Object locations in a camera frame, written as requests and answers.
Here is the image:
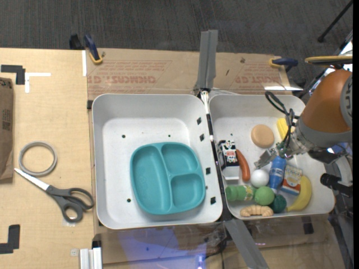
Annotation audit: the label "blue bottle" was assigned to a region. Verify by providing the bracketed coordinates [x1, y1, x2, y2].
[268, 155, 288, 191]

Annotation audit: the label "brown paper bag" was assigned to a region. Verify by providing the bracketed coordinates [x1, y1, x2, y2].
[0, 77, 15, 182]

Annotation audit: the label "green bottle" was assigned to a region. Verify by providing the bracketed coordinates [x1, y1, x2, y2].
[225, 185, 257, 202]

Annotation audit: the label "grey tape roll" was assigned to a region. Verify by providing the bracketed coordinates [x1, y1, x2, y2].
[18, 141, 58, 178]

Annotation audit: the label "dark green broccoli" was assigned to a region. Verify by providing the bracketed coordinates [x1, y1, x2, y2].
[269, 194, 288, 214]

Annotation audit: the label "brown cardboard board red print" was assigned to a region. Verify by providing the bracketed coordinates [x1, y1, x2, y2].
[86, 48, 339, 266]

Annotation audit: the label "orange and white carton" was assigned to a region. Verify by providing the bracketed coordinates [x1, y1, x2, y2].
[280, 165, 303, 196]

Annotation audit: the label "grey handled scissors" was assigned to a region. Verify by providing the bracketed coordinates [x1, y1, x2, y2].
[13, 168, 95, 223]

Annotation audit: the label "black cylinder on white bracket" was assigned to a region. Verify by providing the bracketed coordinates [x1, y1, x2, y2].
[320, 150, 353, 198]

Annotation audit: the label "yellow corn cob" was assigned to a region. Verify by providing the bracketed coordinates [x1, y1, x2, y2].
[276, 118, 296, 141]

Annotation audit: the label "white ball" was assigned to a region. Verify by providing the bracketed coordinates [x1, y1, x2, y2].
[250, 169, 270, 188]

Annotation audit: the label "tan croissant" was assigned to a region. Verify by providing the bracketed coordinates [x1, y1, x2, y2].
[240, 205, 274, 218]

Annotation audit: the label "orange sausage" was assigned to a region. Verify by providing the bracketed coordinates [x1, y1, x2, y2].
[236, 149, 251, 183]

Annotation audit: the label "teal divided plate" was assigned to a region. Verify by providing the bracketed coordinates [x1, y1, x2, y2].
[130, 142, 206, 216]

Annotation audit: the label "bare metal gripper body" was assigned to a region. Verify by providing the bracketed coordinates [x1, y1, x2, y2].
[275, 134, 310, 160]

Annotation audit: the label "green ball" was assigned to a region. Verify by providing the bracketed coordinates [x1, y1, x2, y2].
[254, 186, 275, 207]

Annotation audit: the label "yellow banana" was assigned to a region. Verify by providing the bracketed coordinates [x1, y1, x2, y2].
[286, 175, 313, 213]

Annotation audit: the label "cow print milk carton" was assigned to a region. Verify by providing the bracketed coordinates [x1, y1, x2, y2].
[217, 140, 241, 180]

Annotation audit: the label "tan round biscuit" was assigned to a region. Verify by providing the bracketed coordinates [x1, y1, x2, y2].
[250, 124, 275, 149]

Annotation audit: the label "white plastic tray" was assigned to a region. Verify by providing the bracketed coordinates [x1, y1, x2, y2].
[91, 93, 224, 230]
[209, 94, 336, 221]

